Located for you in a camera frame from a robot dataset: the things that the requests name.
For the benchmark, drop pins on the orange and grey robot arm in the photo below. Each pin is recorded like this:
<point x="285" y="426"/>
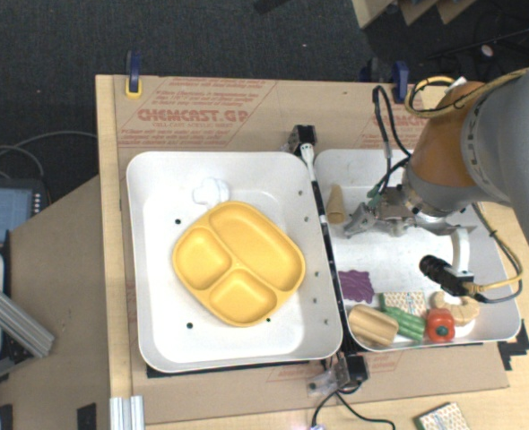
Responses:
<point x="493" y="141"/>

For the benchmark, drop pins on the patterned white packet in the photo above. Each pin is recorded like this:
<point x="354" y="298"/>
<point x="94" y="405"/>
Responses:
<point x="444" y="418"/>
<point x="405" y="302"/>

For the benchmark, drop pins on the white plastic tray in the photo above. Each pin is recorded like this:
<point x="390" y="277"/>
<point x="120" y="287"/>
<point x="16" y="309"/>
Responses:
<point x="394" y="258"/>
<point x="157" y="240"/>

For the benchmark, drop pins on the brown cardboard board red print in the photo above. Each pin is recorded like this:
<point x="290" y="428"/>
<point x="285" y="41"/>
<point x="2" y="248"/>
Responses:
<point x="193" y="114"/>

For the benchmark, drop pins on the red pepper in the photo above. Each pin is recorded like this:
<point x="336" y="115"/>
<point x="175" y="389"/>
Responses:
<point x="440" y="325"/>

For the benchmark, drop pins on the purple grapes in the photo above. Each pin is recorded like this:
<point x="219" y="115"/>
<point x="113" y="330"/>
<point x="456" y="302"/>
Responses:
<point x="355" y="286"/>

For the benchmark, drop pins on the yellow divided plate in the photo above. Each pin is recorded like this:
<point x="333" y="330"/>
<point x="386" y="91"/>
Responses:
<point x="237" y="262"/>

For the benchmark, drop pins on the black cylinder on white bracket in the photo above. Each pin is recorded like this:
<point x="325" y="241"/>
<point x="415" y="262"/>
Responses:
<point x="444" y="273"/>

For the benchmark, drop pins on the green beans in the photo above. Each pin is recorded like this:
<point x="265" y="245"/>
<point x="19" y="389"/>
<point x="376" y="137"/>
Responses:
<point x="409" y="325"/>

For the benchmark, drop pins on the thin black and white rod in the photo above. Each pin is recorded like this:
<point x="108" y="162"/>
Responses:
<point x="322" y="213"/>

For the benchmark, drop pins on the tan ice cream cone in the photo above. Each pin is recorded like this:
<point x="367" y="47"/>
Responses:
<point x="335" y="206"/>

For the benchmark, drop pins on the white toy cauliflower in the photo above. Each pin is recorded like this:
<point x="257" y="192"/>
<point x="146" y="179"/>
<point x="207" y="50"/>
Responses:
<point x="210" y="191"/>

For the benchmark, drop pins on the tan croissant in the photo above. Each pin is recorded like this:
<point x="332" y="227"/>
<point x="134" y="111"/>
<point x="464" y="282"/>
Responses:
<point x="464" y="309"/>

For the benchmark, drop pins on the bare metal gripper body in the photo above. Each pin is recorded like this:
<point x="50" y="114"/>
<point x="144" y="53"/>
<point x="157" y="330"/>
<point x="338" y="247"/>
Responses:
<point x="396" y="215"/>

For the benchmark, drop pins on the tan bread loaf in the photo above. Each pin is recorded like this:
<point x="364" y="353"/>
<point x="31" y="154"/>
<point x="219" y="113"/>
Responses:
<point x="372" y="325"/>

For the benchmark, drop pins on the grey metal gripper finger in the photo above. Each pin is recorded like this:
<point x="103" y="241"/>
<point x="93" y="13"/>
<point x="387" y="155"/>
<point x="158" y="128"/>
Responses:
<point x="356" y="229"/>
<point x="363" y="211"/>

